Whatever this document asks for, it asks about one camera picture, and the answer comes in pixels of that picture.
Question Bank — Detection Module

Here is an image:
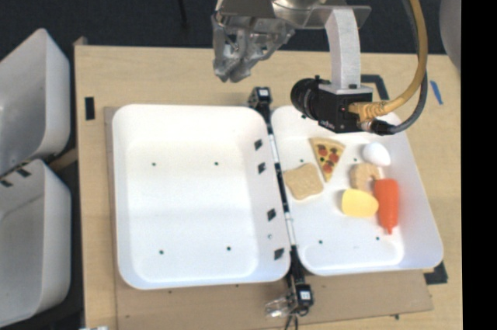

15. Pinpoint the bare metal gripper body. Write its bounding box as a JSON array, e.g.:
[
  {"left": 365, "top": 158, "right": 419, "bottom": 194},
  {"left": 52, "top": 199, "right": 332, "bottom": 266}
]
[{"left": 212, "top": 0, "right": 372, "bottom": 50}]

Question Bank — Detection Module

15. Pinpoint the toy pizza slice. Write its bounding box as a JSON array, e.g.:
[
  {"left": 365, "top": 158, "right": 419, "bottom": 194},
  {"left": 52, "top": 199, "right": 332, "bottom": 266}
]
[{"left": 308, "top": 137, "right": 347, "bottom": 183}]

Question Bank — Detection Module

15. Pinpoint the beige toy bread slice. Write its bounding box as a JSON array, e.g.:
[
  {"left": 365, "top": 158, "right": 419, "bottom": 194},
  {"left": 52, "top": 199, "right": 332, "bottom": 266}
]
[{"left": 283, "top": 162, "right": 325, "bottom": 201}]

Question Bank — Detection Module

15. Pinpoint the thin black and white rod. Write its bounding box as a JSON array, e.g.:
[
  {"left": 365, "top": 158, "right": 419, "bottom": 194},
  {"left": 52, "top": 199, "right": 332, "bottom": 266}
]
[{"left": 262, "top": 105, "right": 301, "bottom": 285}]

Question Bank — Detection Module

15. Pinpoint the white plastic tray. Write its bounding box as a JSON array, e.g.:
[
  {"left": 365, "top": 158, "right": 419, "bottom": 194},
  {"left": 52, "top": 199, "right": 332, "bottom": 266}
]
[
  {"left": 269, "top": 104, "right": 445, "bottom": 278},
  {"left": 111, "top": 103, "right": 293, "bottom": 291}
]

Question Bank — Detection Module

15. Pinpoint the white toy egg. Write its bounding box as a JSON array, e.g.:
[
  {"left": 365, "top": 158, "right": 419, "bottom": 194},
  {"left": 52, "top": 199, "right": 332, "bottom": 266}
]
[{"left": 362, "top": 141, "right": 392, "bottom": 168}]

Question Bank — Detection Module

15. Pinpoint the beige toy biscuit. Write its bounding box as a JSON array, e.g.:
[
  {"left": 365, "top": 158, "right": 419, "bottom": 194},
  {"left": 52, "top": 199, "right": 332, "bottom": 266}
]
[{"left": 348, "top": 162, "right": 383, "bottom": 193}]

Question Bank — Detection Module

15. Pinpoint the yellow toy lemon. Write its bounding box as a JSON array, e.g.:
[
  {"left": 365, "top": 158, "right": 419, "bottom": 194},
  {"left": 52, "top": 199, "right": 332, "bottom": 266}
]
[{"left": 340, "top": 188, "right": 381, "bottom": 219}]

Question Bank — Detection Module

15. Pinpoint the orange toy carrot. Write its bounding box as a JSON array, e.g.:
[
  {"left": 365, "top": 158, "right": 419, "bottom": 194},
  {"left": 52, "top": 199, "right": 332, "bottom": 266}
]
[{"left": 373, "top": 177, "right": 401, "bottom": 236}]

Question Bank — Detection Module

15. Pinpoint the black block with thin wires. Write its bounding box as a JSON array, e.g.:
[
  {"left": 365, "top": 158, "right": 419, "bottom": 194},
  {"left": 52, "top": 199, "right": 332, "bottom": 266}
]
[
  {"left": 248, "top": 86, "right": 273, "bottom": 109},
  {"left": 287, "top": 275, "right": 316, "bottom": 313}
]

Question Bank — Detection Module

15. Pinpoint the black cylinder on white bracket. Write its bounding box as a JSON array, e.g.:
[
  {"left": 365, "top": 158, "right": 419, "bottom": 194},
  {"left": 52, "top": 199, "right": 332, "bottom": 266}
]
[{"left": 290, "top": 8, "right": 374, "bottom": 134}]

